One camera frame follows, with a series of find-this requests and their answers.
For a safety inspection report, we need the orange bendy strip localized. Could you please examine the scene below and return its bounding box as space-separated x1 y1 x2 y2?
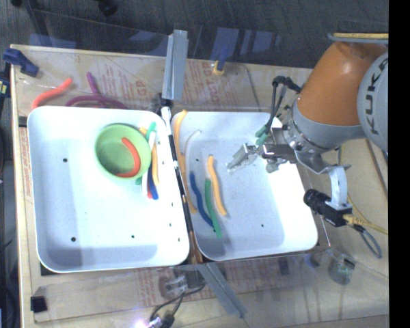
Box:
31 77 74 111

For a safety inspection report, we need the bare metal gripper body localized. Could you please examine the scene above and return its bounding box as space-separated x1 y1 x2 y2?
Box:
258 126 304 174

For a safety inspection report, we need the green bendy strip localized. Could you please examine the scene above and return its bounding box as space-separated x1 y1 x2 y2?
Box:
204 178 223 239
135 121 157 186

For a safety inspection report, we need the blue bendy strip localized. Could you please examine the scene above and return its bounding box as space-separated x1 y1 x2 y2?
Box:
146 165 160 201
189 171 215 228

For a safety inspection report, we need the brown cardboard board red print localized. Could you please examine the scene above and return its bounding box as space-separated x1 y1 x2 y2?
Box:
9 44 390 325

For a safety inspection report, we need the thin black and white rod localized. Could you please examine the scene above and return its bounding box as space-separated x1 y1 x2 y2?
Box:
160 105 204 264

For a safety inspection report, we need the white plastic tray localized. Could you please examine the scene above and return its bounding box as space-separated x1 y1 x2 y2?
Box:
170 110 320 263
26 105 191 274

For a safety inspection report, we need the green bowl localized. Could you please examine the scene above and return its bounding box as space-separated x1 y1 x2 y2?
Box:
94 123 152 181

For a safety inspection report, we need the black cylinder on white bracket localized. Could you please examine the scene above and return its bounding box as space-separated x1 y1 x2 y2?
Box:
302 159 354 228

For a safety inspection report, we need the purple bendy strip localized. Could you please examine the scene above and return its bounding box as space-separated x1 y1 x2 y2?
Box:
85 72 100 96
65 94 129 111

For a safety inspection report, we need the yellow bendy strip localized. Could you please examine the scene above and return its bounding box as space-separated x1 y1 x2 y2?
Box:
172 109 198 215
206 154 228 217
138 126 161 187

